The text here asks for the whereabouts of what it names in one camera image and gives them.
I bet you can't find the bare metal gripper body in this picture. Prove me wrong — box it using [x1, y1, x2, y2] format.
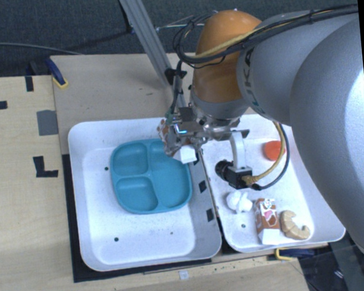
[171, 101, 244, 151]

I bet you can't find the brown and white carton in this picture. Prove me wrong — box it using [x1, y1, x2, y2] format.
[252, 195, 284, 248]
[156, 115, 198, 167]

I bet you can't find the blue divided plate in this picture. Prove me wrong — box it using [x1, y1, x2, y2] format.
[107, 135, 196, 218]

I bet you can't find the orange can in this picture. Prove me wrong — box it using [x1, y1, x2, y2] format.
[262, 139, 287, 161]

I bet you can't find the white crumpled object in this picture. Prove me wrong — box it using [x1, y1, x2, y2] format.
[225, 189, 254, 215]

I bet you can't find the pale wood board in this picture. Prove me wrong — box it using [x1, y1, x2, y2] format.
[50, 31, 330, 283]

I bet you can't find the white plastic tray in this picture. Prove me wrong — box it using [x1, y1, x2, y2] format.
[66, 109, 225, 275]
[198, 105, 348, 257]

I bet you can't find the beige croissant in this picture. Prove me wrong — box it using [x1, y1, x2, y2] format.
[278, 208, 312, 243]

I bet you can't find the black block with wires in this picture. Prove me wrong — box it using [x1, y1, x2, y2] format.
[164, 64, 189, 87]

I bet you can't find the black cylinder on white bracket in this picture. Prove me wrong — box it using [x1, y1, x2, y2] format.
[211, 129, 256, 192]

